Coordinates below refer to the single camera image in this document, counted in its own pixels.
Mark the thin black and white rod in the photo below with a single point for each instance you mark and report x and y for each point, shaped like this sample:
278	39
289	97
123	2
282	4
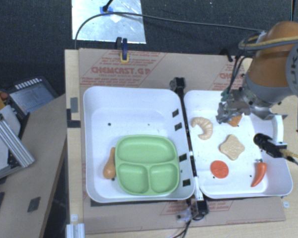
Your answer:
188	142

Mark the brown cardboard board red print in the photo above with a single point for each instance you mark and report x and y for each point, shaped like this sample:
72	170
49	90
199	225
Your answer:
149	68

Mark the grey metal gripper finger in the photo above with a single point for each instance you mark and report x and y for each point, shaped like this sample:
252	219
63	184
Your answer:
232	115
221	113

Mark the green divided plate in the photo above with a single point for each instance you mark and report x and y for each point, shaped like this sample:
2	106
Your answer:
145	162

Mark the beige toy bread slice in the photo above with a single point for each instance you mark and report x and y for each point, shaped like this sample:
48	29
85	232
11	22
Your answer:
232	147

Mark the beige toy croissant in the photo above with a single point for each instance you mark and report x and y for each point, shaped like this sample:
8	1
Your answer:
205	129

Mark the orange toy chili pepper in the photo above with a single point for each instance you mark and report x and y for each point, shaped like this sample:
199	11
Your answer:
260	172

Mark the round orange toy slice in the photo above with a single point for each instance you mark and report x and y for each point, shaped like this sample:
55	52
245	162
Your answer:
219	169

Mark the tan toy chicken drumstick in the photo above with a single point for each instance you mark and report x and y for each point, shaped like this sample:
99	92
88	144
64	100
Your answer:
109	170

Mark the white plastic tray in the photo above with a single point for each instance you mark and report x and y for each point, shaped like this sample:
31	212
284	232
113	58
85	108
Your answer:
241	187
129	113

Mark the small orange toy wedge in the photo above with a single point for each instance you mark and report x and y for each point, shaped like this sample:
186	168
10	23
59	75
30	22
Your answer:
236	121

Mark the black cylinder on white bracket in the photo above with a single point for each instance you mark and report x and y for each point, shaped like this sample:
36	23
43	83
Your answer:
268	144

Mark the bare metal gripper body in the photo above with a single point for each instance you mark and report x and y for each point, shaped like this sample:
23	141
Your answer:
241	103

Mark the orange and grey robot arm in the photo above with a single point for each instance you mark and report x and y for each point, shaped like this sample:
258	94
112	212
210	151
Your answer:
270	68

